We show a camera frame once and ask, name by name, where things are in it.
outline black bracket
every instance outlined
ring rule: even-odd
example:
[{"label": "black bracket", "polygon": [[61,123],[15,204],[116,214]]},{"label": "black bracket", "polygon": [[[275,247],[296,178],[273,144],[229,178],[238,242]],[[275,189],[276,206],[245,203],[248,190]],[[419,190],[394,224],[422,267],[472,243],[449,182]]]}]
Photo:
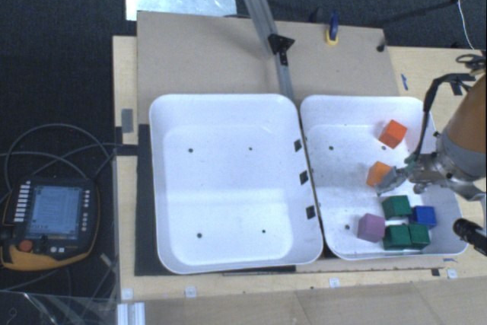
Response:
[{"label": "black bracket", "polygon": [[269,38],[267,38],[267,40],[269,40],[272,53],[274,54],[279,53],[279,59],[281,60],[281,65],[288,66],[288,57],[286,55],[286,52],[296,41],[293,40],[292,38],[279,36],[278,34],[269,35]]}]

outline wooden table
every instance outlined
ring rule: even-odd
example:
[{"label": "wooden table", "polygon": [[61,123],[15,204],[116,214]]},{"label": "wooden table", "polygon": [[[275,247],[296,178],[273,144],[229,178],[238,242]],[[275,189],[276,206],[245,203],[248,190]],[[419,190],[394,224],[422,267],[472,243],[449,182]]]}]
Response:
[{"label": "wooden table", "polygon": [[[279,23],[279,29],[285,27],[293,32],[293,23]],[[249,34],[255,34],[248,24]],[[374,29],[349,27],[349,43],[341,45],[372,45],[366,38],[380,33]],[[386,48],[390,57],[396,91],[401,96],[422,99],[431,80],[449,72],[462,72],[462,65],[455,59],[470,51],[463,49],[423,49],[423,48]],[[291,67],[297,72],[299,61],[291,59]],[[132,110],[134,121],[138,118],[138,41],[136,37],[113,38],[113,80],[115,95],[116,126],[122,125],[122,109]],[[406,77],[408,90],[403,84]],[[305,82],[305,76],[299,83]],[[371,85],[371,94],[375,86]],[[452,95],[450,88],[441,88],[433,106],[432,114],[437,129],[443,129],[454,113],[461,98]],[[123,133],[125,144],[136,145],[138,142],[137,123],[131,132]],[[222,296],[249,293],[294,292],[318,288],[329,288],[330,279],[338,279],[340,286],[384,285],[398,282],[424,282],[447,279],[446,269],[455,268],[459,278],[487,276],[485,259],[469,247],[459,256],[416,256],[412,258],[367,260],[346,262],[344,260],[321,260],[309,266],[298,267],[293,274],[238,275],[208,274],[194,276],[134,276],[135,264],[135,198],[136,198],[137,158],[119,156],[115,164],[116,181],[116,225],[118,227],[117,247],[119,249],[119,288],[122,301],[149,301],[165,298],[182,298],[185,288],[196,287],[197,295]],[[485,189],[485,180],[478,183]],[[468,203],[459,198],[465,218],[482,224],[482,210],[477,202]],[[431,269],[441,269],[439,276],[433,276]]]}]

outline empty white tray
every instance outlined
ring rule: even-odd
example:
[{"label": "empty white tray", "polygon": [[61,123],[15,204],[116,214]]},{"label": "empty white tray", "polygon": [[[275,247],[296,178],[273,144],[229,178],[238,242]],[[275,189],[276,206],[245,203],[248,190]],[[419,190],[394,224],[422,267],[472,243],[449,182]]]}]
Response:
[{"label": "empty white tray", "polygon": [[323,249],[298,112],[276,94],[165,95],[150,113],[158,254],[187,274]]},{"label": "empty white tray", "polygon": [[[453,232],[461,217],[453,191],[429,187],[422,195],[405,182],[378,197],[365,184],[369,168],[382,161],[404,166],[404,159],[415,150],[422,123],[422,102],[411,97],[312,96],[301,105],[301,119],[314,186],[323,218],[326,243],[335,255],[358,260],[386,256],[458,254],[466,243]],[[384,147],[378,137],[394,119],[408,128],[406,137],[395,148]],[[430,117],[423,153],[434,151],[434,125]],[[385,250],[382,242],[357,238],[358,220],[365,213],[384,216],[381,202],[388,196],[407,195],[411,206],[433,206],[437,226],[430,233],[431,244],[420,250]],[[407,220],[387,224],[407,223]]]}]

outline red-orange block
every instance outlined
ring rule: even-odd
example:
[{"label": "red-orange block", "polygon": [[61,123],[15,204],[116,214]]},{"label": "red-orange block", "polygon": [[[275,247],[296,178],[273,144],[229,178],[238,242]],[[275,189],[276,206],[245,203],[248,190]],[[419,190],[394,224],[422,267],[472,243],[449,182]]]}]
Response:
[{"label": "red-orange block", "polygon": [[407,129],[392,119],[380,135],[379,141],[394,149],[404,139]]},{"label": "red-orange block", "polygon": [[372,165],[371,169],[368,170],[367,181],[365,183],[371,187],[379,184],[382,182],[382,179],[386,176],[387,172],[390,171],[390,168],[392,168],[390,165],[377,161]]}]

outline emergency stop button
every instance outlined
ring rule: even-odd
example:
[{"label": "emergency stop button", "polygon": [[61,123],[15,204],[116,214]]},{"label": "emergency stop button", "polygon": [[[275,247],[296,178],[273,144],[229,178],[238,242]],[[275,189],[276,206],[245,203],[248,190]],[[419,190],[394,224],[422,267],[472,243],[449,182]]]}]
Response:
[{"label": "emergency stop button", "polygon": [[18,249],[21,252],[31,252],[33,247],[33,242],[31,240],[22,240],[20,244],[18,244]]}]

